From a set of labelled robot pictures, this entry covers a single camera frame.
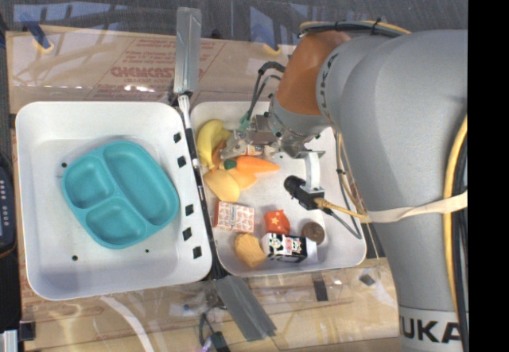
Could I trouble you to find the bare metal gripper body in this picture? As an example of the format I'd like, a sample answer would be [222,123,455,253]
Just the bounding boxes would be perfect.
[247,113,325,158]

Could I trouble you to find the orange brown sausage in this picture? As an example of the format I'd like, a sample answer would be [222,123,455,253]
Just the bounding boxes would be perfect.
[212,139,228,169]

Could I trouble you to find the orange carrot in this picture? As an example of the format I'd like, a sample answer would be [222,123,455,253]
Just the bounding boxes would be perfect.
[223,155,282,176]

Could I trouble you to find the yellow banana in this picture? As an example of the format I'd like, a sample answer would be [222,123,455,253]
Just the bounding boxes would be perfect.
[196,118,234,169]

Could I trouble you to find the yellow orange fruit slice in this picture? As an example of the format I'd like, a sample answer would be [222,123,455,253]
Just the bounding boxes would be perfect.
[229,169,258,190]

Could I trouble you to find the white plastic tray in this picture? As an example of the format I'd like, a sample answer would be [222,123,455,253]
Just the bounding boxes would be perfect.
[189,100,367,278]
[14,100,213,301]

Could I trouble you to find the red packet with yellow star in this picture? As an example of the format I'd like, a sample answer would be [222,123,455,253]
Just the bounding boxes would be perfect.
[263,209,292,236]

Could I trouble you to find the yellow orange bread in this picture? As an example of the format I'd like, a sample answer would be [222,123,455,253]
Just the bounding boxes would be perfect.
[233,233,268,269]

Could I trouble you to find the black and white cow carton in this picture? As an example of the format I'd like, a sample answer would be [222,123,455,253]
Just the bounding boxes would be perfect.
[260,232,319,265]

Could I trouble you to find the brown round biscuit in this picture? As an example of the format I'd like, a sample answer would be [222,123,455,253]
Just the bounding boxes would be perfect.
[301,221,326,246]

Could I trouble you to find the teal divided plate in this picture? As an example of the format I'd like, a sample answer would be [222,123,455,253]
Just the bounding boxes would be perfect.
[60,139,181,251]

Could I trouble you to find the brown cardboard board red print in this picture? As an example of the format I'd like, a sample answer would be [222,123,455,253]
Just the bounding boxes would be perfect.
[6,24,399,352]

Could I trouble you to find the black cylinder on white bracket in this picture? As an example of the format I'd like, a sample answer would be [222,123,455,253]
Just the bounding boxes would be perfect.
[283,149,326,211]

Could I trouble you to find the black block with thin wires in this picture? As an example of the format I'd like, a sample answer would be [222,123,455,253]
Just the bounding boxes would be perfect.
[209,331,231,352]

